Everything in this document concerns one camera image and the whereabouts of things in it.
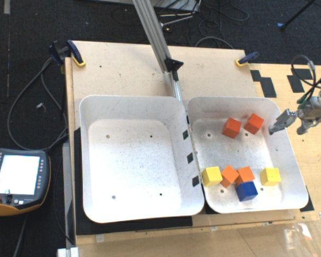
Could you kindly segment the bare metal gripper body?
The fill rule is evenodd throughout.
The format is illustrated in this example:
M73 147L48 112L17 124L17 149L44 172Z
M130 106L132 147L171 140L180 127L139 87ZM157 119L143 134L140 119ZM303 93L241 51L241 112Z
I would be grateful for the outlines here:
M301 121L321 123L321 89L317 96L310 96L312 90L305 93L297 104L297 116Z

